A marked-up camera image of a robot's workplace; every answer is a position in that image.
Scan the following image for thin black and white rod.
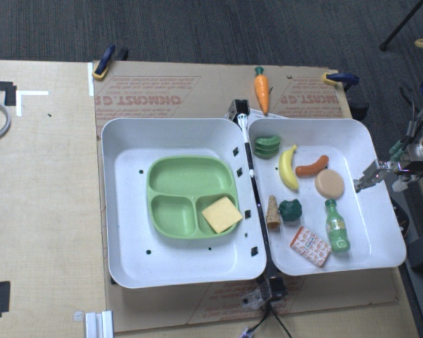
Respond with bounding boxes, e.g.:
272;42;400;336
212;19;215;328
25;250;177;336
237;113;275;280

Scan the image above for yellow banana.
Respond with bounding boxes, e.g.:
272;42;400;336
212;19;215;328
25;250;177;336
278;144;300;192

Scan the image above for brown cardboard board red print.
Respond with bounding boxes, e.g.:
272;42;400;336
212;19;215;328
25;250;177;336
92;61;399;333

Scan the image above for orange carrot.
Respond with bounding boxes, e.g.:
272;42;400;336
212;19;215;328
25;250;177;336
253;65;271;116

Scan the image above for yellow square cheese slice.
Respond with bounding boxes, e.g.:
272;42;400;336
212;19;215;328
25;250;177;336
201;196;243;234

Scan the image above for green broccoli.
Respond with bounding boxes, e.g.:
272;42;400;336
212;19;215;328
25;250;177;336
278;199;303;223

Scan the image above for beige round biscuit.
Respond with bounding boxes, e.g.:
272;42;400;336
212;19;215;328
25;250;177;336
314;168;345;200

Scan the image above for orange sausage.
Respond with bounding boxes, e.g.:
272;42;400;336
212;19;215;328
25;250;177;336
295;154;330;178

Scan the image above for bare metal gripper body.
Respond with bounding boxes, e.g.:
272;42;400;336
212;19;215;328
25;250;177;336
380;142;423;182

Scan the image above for orange and white carton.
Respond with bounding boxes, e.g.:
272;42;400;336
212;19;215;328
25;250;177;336
289;226;332;268

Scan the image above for green divided plate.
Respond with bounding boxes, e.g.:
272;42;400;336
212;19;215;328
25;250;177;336
146;155;240;239

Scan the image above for white plastic tray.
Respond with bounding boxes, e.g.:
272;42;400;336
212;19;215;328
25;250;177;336
247;118;407;277
100;118;268;289

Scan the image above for green plastic bottle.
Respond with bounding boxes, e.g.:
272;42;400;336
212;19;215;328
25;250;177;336
324;199;351;254

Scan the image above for green stacked slices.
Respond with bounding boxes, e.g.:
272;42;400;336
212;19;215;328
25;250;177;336
254;134;282;160

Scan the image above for brown ice cream cone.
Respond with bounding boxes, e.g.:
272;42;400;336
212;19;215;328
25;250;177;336
265;194;281;229

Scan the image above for black block with thin wires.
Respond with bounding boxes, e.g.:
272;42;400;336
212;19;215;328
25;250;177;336
227;99;251;121
241;276;288;310

